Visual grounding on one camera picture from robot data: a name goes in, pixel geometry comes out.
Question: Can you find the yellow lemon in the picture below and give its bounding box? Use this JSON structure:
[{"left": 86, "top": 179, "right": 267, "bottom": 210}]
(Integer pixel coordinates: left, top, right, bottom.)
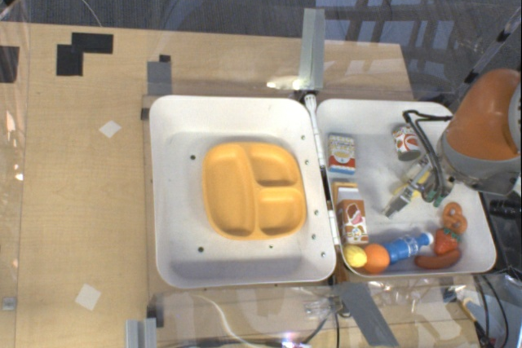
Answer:
[{"left": 343, "top": 244, "right": 369, "bottom": 269}]

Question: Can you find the orange and white packet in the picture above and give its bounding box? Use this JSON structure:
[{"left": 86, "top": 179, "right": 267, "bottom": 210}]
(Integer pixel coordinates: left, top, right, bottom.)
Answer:
[{"left": 330, "top": 180, "right": 361, "bottom": 213}]

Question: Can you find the brown and white carton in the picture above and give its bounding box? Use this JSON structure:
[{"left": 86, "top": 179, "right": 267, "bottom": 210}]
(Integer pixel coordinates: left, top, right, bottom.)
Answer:
[{"left": 334, "top": 197, "right": 370, "bottom": 246}]

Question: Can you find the white plastic tray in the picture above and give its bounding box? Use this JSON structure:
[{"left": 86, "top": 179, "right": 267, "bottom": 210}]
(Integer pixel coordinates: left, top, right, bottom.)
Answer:
[
  {"left": 316, "top": 98, "right": 498, "bottom": 279},
  {"left": 148, "top": 95, "right": 338, "bottom": 290}
]

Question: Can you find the brown sausage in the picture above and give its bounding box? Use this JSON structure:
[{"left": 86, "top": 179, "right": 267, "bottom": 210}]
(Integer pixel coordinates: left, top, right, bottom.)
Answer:
[{"left": 414, "top": 248, "right": 462, "bottom": 271}]

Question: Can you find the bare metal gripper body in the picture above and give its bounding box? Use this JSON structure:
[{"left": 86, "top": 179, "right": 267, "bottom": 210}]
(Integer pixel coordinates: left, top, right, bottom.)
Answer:
[{"left": 407, "top": 162, "right": 453, "bottom": 205}]

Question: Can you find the red and white can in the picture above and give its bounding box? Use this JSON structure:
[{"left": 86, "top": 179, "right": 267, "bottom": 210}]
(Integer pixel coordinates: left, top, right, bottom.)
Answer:
[{"left": 391, "top": 124, "right": 423, "bottom": 163}]

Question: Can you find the orange divided plate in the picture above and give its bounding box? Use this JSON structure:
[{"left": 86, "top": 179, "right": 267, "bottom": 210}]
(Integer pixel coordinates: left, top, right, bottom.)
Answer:
[{"left": 201, "top": 141, "right": 308, "bottom": 240}]

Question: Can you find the orange pretzel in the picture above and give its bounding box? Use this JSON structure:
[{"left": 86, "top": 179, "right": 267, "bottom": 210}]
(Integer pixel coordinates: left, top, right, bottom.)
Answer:
[{"left": 442, "top": 201, "right": 469, "bottom": 235}]

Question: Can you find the blue red and white carton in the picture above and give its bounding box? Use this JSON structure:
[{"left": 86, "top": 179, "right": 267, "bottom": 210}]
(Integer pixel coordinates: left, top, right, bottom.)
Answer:
[{"left": 327, "top": 132, "right": 357, "bottom": 176}]

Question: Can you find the red strawberry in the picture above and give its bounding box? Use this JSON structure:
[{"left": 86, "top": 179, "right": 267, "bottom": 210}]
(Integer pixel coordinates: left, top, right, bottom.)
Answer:
[{"left": 432, "top": 227, "right": 463, "bottom": 257}]

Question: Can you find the blue and white bottle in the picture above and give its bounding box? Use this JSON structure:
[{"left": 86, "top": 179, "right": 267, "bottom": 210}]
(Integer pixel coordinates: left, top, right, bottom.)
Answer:
[{"left": 383, "top": 231, "right": 435, "bottom": 266}]

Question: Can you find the orange fruit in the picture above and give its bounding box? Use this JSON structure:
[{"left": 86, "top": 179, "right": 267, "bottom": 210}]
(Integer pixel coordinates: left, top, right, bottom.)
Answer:
[{"left": 362, "top": 242, "right": 392, "bottom": 275}]

